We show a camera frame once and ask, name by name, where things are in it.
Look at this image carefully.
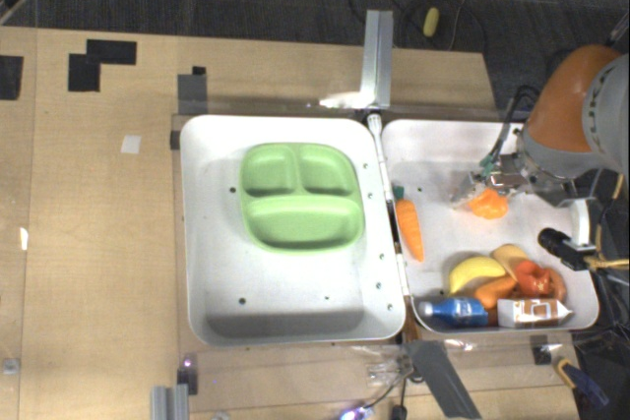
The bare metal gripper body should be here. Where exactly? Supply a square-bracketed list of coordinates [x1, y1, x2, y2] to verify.
[480, 153, 540, 196]

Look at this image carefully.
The orange toy pepper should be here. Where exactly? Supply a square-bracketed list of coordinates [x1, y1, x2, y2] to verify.
[468, 187, 510, 220]

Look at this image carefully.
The white plastic tray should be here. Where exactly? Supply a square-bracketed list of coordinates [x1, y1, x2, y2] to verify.
[380, 118, 601, 335]
[178, 113, 408, 348]

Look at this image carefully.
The orange carrot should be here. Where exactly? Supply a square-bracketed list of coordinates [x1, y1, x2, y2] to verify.
[391, 184, 426, 264]

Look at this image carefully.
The beige toy bread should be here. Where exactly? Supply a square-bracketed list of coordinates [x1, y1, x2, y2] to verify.
[491, 243, 534, 281]

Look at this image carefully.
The yellow banana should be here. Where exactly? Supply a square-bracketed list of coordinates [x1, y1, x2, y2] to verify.
[448, 255, 508, 296]

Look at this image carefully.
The orange sausage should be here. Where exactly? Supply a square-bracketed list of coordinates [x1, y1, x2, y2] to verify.
[473, 275, 519, 311]

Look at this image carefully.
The red toy pepper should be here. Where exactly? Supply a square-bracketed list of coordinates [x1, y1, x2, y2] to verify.
[514, 260, 553, 297]

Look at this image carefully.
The blue bottle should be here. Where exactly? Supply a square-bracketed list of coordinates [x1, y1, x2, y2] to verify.
[417, 296, 490, 328]

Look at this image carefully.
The brown sausage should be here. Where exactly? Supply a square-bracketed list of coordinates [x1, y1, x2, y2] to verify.
[547, 267, 568, 304]

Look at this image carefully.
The white and brown carton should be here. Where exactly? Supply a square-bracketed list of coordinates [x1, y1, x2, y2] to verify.
[496, 297, 575, 330]

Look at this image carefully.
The green divided plate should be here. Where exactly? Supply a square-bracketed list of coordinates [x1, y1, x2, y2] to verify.
[238, 142, 367, 256]

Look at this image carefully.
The yellow oval toy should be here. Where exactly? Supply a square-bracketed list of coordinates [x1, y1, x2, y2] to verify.
[422, 7, 441, 37]

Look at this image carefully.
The black cylinder on white bracket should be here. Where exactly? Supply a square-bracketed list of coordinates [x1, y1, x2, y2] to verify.
[536, 197, 599, 272]

